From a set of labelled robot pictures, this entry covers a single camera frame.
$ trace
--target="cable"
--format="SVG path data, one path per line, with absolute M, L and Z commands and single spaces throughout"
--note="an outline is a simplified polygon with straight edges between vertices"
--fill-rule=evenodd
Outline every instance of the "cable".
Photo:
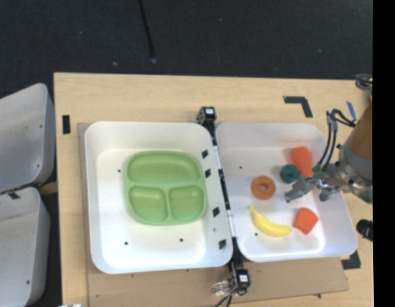
M 373 85 L 371 78 L 372 74 L 357 74 L 355 75 L 355 85 L 362 90 L 371 90 Z
M 323 161 L 325 159 L 325 156 L 327 155 L 328 149 L 330 148 L 330 143 L 331 143 L 331 136 L 332 136 L 332 125 L 331 125 L 331 119 L 329 116 L 327 117 L 327 121 L 329 122 L 328 124 L 328 140 L 327 140 L 327 145 L 325 146 L 325 151 L 323 153 L 323 156 L 321 157 L 320 161 L 318 162 L 320 165 L 323 164 Z
M 343 121 L 340 120 L 340 119 L 338 119 L 338 118 L 336 118 L 336 117 L 335 117 L 336 114 L 338 114 L 339 117 L 341 117 L 341 118 L 343 119 Z M 339 122 L 339 123 L 345 124 L 345 125 L 350 126 L 350 127 L 355 127 L 355 122 L 354 122 L 353 120 L 349 120 L 349 119 L 343 114 L 343 112 L 340 111 L 339 109 L 333 109 L 333 110 L 331 111 L 330 117 L 331 117 L 332 120 L 336 120 L 336 121 Z
M 157 57 L 156 57 L 156 54 L 155 54 L 155 49 L 153 47 L 152 35 L 151 35 L 150 28 L 149 28 L 148 19 L 146 18 L 146 12 L 145 12 L 145 8 L 144 8 L 143 0 L 137 0 L 137 2 L 138 2 L 139 11 L 141 12 L 142 22 L 144 24 L 146 40 L 148 42 L 150 61 L 152 63 L 156 63 L 157 62 Z
M 225 300 L 226 300 L 227 298 L 229 298 L 229 301 L 228 301 L 226 307 L 230 306 L 230 304 L 231 304 L 231 298 L 233 298 L 233 293 L 232 293 L 232 292 L 231 292 L 229 295 L 227 295 L 226 297 L 224 297 L 222 300 L 220 300 L 220 301 L 217 303 L 217 305 L 216 305 L 215 307 L 219 307 L 222 303 L 225 302 Z
M 247 288 L 242 288 L 240 289 L 240 291 L 237 293 L 237 295 L 239 297 L 241 297 L 242 295 L 245 295 L 247 293 Z
M 328 164 L 330 163 L 332 154 L 334 153 L 334 149 L 335 149 L 335 147 L 336 147 L 336 141 L 337 141 L 337 131 L 334 129 L 334 135 L 333 135 L 333 138 L 332 138 L 332 144 L 331 144 L 330 154 L 329 154 L 328 159 L 327 159 L 327 161 L 325 162 L 325 165 L 324 165 L 324 167 L 322 168 L 322 170 L 325 170 L 325 168 L 327 168 Z

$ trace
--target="black carpet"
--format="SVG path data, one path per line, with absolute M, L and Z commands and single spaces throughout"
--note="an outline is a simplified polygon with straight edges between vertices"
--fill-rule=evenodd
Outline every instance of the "black carpet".
M 0 98 L 54 72 L 353 79 L 373 0 L 0 0 Z M 56 197 L 49 282 L 59 303 Z

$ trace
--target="wooden board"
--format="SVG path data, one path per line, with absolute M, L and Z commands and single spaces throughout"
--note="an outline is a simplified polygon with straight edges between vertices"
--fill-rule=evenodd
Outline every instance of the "wooden board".
M 284 96 L 309 102 L 312 118 L 300 104 L 285 104 Z M 189 122 L 201 106 L 214 106 L 218 122 L 302 122 L 326 132 L 325 112 L 346 111 L 350 101 L 357 115 L 367 99 L 353 81 L 247 79 L 168 75 L 54 75 L 56 106 L 59 220 L 63 303 L 84 306 L 211 306 L 209 287 L 227 270 L 202 269 L 111 276 L 98 271 L 86 248 L 82 196 L 80 123 L 102 120 Z M 64 134 L 63 117 L 69 116 L 70 133 Z M 350 129 L 341 127 L 338 142 Z M 346 195 L 353 222 L 372 219 L 372 206 Z M 370 306 L 373 304 L 372 242 L 359 239 L 362 268 L 344 272 L 339 258 L 246 263 L 253 285 L 233 303 L 241 306 Z M 323 299 L 314 294 L 326 292 Z

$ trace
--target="green divided plate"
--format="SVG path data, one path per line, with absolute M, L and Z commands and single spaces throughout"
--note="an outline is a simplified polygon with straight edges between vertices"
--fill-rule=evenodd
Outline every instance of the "green divided plate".
M 146 224 L 191 223 L 206 210 L 202 168 L 184 152 L 134 154 L 125 166 L 125 190 L 131 213 Z

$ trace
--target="white bin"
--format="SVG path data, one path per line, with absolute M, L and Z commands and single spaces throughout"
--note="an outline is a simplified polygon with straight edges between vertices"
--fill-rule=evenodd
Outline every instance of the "white bin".
M 0 195 L 0 307 L 33 304 L 45 289 L 50 215 L 32 187 Z
M 319 130 L 307 124 L 224 123 L 217 127 L 219 155 L 209 132 L 195 123 L 98 122 L 84 134 L 91 257 L 103 272 L 128 272 L 218 267 L 233 252 L 232 229 L 226 215 L 218 167 L 222 167 L 231 203 L 231 218 L 238 247 L 254 262 L 346 256 L 357 246 L 355 231 L 341 193 L 320 202 L 318 190 L 286 203 L 291 186 L 279 178 L 289 163 L 290 148 L 306 145 L 314 162 L 325 142 Z M 146 150 L 188 152 L 206 179 L 206 214 L 191 224 L 153 226 L 142 224 L 130 213 L 125 197 L 123 168 L 133 154 Z M 209 152 L 203 159 L 202 152 Z M 265 174 L 274 178 L 275 196 L 257 200 L 251 181 Z M 268 237 L 255 229 L 249 206 L 254 205 L 276 223 L 293 224 L 300 207 L 315 211 L 320 221 L 312 233 L 292 231 L 288 237 Z M 214 217 L 212 210 L 220 214 Z M 226 240 L 224 249 L 219 242 Z
M 0 99 L 0 307 L 33 304 L 45 289 L 50 216 L 33 186 L 53 172 L 55 137 L 46 85 Z

